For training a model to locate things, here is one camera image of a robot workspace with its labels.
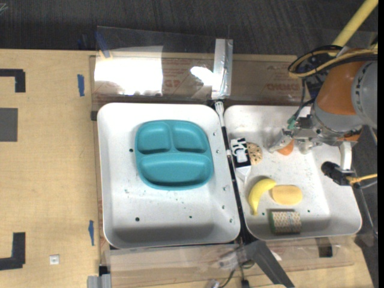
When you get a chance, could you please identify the orange carrot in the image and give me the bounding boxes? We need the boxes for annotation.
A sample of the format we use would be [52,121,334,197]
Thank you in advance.
[276,139,295,157]

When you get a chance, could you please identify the black cylinder on white bracket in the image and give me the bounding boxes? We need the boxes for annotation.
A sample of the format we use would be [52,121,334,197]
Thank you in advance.
[320,142,356,187]

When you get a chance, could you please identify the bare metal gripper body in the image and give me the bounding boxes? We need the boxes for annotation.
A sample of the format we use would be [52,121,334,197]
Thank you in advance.
[291,114,325,147]

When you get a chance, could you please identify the yellow banana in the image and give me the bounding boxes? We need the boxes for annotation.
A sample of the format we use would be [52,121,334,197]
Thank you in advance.
[247,177,278,217]

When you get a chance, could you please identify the black and white carton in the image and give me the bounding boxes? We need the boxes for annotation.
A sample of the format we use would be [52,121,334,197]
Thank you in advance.
[229,136,253,184]

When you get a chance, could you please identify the yellow bread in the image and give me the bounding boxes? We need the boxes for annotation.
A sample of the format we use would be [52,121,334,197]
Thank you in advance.
[271,184,304,206]

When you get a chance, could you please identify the white plastic tray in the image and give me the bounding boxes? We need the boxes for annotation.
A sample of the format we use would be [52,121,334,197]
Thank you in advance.
[223,104,363,242]
[96,101,242,250]

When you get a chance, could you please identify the tan dotted biscuit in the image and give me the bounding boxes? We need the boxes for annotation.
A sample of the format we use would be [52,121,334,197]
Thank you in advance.
[245,142,264,166]

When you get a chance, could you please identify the blue divided plate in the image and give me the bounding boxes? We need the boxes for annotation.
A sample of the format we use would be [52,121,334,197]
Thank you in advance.
[134,119,215,191]

